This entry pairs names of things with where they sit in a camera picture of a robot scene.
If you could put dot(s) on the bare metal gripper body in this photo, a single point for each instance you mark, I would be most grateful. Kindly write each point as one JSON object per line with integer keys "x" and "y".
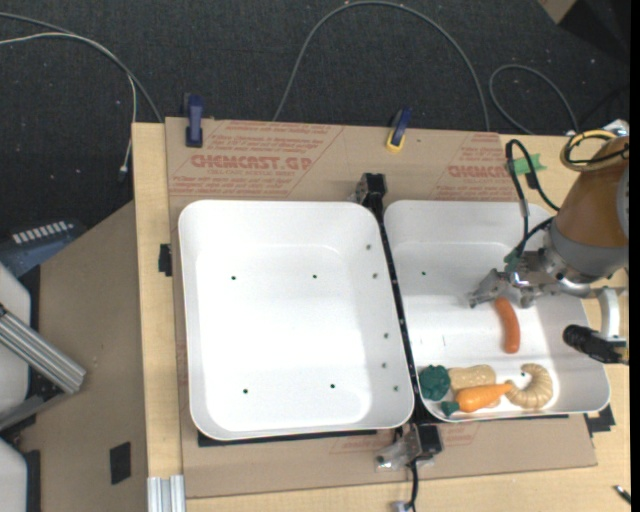
{"x": 537, "y": 272}

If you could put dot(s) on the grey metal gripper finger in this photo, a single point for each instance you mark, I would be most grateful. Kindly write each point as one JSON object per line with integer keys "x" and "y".
{"x": 530, "y": 296}
{"x": 490, "y": 286}

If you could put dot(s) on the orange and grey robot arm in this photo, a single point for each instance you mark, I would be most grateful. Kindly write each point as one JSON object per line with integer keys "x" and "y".
{"x": 592, "y": 210}

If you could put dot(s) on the orange sausage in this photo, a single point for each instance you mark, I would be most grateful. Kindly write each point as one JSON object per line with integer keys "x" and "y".
{"x": 509, "y": 325}

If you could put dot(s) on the white plastic tray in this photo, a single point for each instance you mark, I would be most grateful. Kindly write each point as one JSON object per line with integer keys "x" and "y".
{"x": 285, "y": 325}
{"x": 450, "y": 310}

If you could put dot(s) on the beige croissant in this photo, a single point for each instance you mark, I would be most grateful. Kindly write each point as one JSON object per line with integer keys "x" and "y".
{"x": 537, "y": 387}

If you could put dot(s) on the thin black and white rod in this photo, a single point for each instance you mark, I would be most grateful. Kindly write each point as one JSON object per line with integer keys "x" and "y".
{"x": 400, "y": 305}

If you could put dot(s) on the beige bread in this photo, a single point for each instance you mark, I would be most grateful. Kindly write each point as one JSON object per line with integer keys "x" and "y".
{"x": 470, "y": 376}

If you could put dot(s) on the green broccoli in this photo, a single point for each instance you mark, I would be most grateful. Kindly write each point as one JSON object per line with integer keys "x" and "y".
{"x": 434, "y": 382}

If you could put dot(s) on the orange carrot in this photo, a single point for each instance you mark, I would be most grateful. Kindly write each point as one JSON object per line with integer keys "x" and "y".
{"x": 477, "y": 397}

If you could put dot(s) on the brown cardboard board, red print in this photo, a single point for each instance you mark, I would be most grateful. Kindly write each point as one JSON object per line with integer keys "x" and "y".
{"x": 280, "y": 165}

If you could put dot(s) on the black cylinder on white bracket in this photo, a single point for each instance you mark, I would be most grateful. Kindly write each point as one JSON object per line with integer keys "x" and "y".
{"x": 592, "y": 342}

